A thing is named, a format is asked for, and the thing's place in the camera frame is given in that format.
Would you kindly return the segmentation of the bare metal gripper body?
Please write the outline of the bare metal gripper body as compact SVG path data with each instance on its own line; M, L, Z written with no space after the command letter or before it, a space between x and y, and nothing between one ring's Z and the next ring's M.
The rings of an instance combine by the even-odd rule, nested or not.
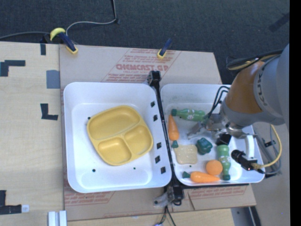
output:
M243 127L231 122L224 114L212 113L209 117L213 121L211 132L217 135L228 133L233 137L242 137L245 134Z

